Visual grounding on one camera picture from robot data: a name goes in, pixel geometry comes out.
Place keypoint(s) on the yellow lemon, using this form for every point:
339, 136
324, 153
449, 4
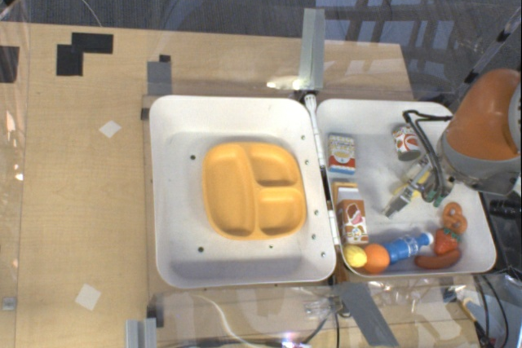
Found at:
355, 256

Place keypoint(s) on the orange and white packet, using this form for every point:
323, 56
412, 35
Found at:
344, 188

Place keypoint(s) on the brown and white carton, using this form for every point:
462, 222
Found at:
352, 222

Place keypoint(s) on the white plastic tray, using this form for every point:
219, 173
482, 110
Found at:
379, 114
183, 195

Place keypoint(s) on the brown sausage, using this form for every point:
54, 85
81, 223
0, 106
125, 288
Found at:
436, 261

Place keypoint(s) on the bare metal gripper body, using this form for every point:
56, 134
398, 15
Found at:
428, 185

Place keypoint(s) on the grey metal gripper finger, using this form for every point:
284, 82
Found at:
405, 185
396, 207

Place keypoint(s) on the red and white can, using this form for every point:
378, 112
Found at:
408, 142

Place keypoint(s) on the orange divided plate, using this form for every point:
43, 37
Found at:
228, 191

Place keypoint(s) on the orange pretzel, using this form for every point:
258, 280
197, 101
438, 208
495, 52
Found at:
461, 222

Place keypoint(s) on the blue red and white carton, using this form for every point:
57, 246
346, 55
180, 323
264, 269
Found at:
341, 155

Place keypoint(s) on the red strawberry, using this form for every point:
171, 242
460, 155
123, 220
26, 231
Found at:
445, 242

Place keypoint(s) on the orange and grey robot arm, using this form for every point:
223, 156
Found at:
485, 114

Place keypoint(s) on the blue and white bottle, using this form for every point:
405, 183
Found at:
403, 248

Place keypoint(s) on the orange fruit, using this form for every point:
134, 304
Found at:
376, 258

